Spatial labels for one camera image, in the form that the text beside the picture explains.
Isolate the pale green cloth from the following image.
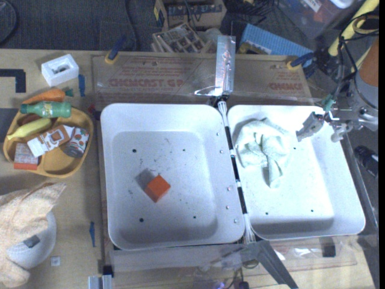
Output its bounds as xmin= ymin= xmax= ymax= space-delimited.
xmin=234 ymin=117 xmax=295 ymax=190

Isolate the white plastic tray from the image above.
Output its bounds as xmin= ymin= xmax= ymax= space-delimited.
xmin=226 ymin=104 xmax=366 ymax=241
xmin=99 ymin=102 xmax=246 ymax=250

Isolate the white can with red print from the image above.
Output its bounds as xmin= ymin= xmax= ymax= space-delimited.
xmin=61 ymin=126 xmax=90 ymax=158

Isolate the green bottle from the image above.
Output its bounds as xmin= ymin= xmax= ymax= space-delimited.
xmin=19 ymin=101 xmax=73 ymax=119

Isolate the white and brown carton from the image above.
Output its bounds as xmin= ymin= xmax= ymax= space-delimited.
xmin=26 ymin=124 xmax=76 ymax=158

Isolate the orange carrot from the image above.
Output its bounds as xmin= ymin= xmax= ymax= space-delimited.
xmin=22 ymin=88 xmax=75 ymax=105

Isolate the cream cloth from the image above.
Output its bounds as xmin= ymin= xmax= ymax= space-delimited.
xmin=0 ymin=181 xmax=67 ymax=289

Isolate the white foam box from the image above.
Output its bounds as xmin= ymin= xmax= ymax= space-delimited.
xmin=40 ymin=53 xmax=80 ymax=88

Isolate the brown cardboard board, red print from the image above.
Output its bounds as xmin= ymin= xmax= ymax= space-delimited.
xmin=91 ymin=54 xmax=359 ymax=275

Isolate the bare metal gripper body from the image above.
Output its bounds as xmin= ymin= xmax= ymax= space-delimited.
xmin=327 ymin=100 xmax=379 ymax=132

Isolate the white bowl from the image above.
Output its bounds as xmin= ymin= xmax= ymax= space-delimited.
xmin=5 ymin=210 xmax=58 ymax=271

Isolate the orange cube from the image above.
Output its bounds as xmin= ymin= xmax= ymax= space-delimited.
xmin=144 ymin=174 xmax=172 ymax=204

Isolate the brown sausage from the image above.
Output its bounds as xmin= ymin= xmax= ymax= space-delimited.
xmin=20 ymin=113 xmax=43 ymax=126

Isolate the orange divided plate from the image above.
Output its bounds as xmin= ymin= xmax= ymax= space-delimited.
xmin=2 ymin=105 xmax=94 ymax=179

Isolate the orange and white packet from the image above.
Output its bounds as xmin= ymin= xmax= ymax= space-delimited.
xmin=13 ymin=143 xmax=42 ymax=171

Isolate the yellow banana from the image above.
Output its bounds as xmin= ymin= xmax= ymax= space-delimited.
xmin=6 ymin=117 xmax=54 ymax=141

